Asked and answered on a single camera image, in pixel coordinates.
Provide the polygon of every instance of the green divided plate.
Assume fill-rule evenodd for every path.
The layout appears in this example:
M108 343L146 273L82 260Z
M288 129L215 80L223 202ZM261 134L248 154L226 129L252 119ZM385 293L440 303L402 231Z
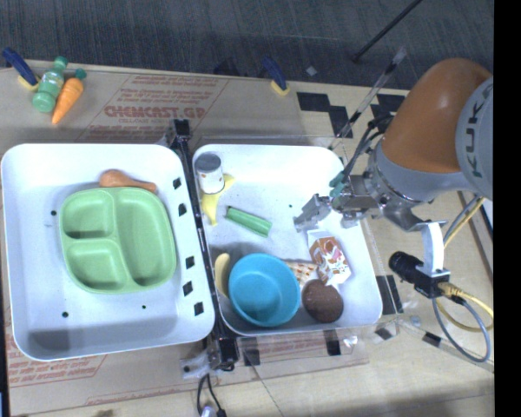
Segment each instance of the green divided plate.
M60 211L63 257L73 281L89 292L153 288L175 271L175 242L158 196L145 189L89 189Z

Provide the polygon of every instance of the yellow banana toy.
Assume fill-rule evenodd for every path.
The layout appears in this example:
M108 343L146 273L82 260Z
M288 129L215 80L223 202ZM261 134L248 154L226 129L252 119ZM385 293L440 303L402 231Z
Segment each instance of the yellow banana toy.
M201 198L201 209L207 218L210 220L210 224L215 226L218 224L216 221L216 210L218 209L218 201L220 200L220 196L228 190L232 185L234 185L235 178L230 175L224 175L224 188L220 190L218 193L213 193L212 195L203 193Z

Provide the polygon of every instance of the snack package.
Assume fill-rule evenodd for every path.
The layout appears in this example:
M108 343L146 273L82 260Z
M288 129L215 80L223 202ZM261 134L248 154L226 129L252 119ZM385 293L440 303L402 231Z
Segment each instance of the snack package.
M351 275L351 268L338 240L325 230L307 232L309 253L317 264L319 278L326 286L337 287Z
M292 269L301 288L305 286L305 283L311 279L311 274L316 271L318 267L316 264L311 262L288 260L285 260L284 262L290 269Z

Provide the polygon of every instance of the blue cup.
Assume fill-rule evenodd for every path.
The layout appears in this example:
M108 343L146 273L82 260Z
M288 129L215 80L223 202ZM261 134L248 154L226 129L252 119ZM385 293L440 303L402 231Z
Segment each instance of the blue cup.
M300 306L300 286L293 271L275 256L244 256L232 268L229 299L244 320L263 328L290 321Z

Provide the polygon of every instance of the blue clamp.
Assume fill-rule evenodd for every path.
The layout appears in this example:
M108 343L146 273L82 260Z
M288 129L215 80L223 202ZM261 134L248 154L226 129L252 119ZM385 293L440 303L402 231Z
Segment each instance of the blue clamp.
M285 96L289 92L289 87L287 86L286 77L284 76L284 72L281 70L280 65L278 65L272 57L264 56L262 58L262 66L273 78L271 85L274 91L281 96Z
M7 47L2 51L2 56L6 61L13 66L19 76L22 78L19 82L26 86L28 89L36 89L38 85L38 79L31 70L30 66L23 60L23 58L17 54L12 48Z

